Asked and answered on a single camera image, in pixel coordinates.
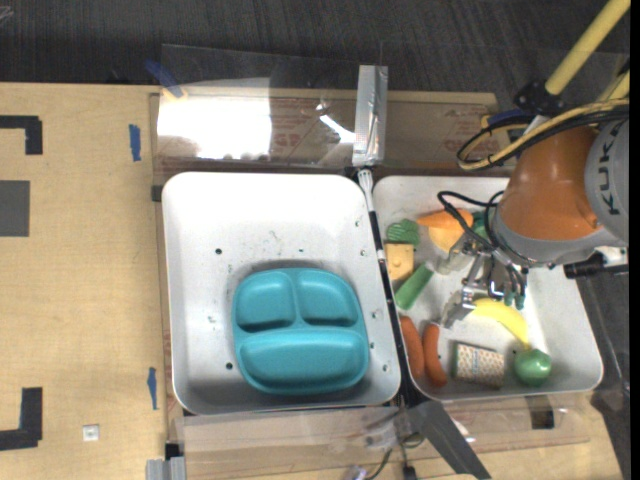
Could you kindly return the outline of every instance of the wooden board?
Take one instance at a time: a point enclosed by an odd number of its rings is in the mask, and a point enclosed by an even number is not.
[[[41,156],[25,155],[22,131],[0,130],[0,179],[31,182],[30,236],[0,237],[0,428],[17,428],[23,387],[43,388],[44,410],[42,441],[0,452],[0,478],[142,479],[146,460],[164,455],[155,91],[0,84],[0,114],[36,115],[44,129]],[[88,424],[98,441],[83,441]]]

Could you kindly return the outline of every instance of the yellow banana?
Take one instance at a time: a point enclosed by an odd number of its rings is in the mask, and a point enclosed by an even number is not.
[[[493,318],[518,338],[525,348],[530,348],[527,321],[518,310],[505,305],[502,301],[488,298],[476,300],[474,304],[476,309],[471,312],[472,315]]]

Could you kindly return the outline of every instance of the green ball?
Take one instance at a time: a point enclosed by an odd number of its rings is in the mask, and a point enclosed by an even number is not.
[[[551,375],[551,357],[537,348],[516,353],[516,376],[527,386],[538,388]]]

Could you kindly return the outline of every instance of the teal divided plate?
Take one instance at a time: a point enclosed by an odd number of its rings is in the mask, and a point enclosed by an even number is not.
[[[369,367],[369,342],[353,288],[320,269],[252,274],[233,299],[236,359],[246,381],[272,395],[350,388]]]

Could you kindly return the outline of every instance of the white tray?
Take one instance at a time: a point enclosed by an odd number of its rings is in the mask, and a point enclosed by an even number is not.
[[[415,220],[421,215],[442,209],[438,192],[451,190],[480,201],[487,201],[507,185],[504,178],[390,176],[374,188],[374,204],[382,237],[387,227],[402,219]],[[474,212],[481,208],[462,201],[450,200],[456,207]],[[421,227],[421,244],[415,252],[415,264],[426,263],[433,270],[443,253],[429,240],[427,228]],[[445,304],[459,292],[465,268],[443,276],[435,273],[409,311],[399,313],[411,317],[422,333],[428,322],[438,321]],[[455,381],[450,378],[443,388],[416,381],[426,396],[441,401],[478,398],[500,398],[534,394],[589,391],[602,379],[603,366],[598,347],[575,281],[568,280],[561,267],[549,271],[532,269],[525,308],[522,314],[529,326],[533,347],[552,358],[551,377],[540,388],[523,386],[512,373],[514,353],[520,347],[513,336],[495,321],[469,315],[451,329],[441,329],[438,353],[445,370],[450,373],[455,342],[477,345],[500,352],[506,357],[505,385],[500,390]]]
[[[401,374],[364,194],[329,175],[183,173],[162,193],[173,385],[196,414],[379,405]],[[315,267],[343,277],[363,310],[370,348],[348,392],[268,396],[237,368],[231,327],[236,287],[271,268]]]

